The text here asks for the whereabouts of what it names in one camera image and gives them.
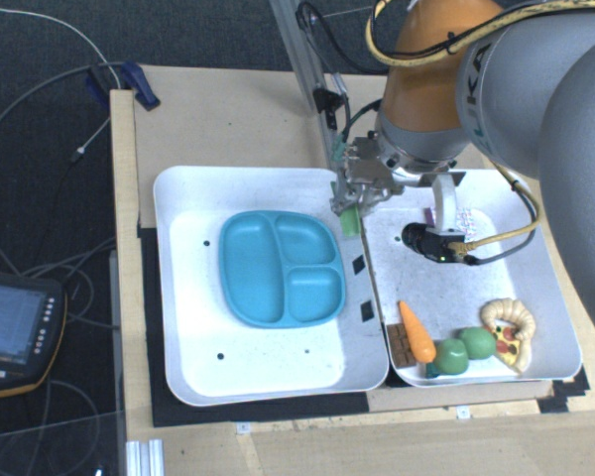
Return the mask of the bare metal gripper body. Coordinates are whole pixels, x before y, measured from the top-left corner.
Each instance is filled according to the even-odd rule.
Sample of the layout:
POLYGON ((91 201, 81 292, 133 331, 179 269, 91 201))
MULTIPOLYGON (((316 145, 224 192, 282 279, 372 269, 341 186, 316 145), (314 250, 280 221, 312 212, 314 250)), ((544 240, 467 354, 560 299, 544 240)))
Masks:
POLYGON ((459 172, 453 159, 427 159, 402 148, 385 137, 358 137, 345 154, 345 195, 347 197, 392 197, 407 187, 432 187, 439 178, 459 186, 459 172))

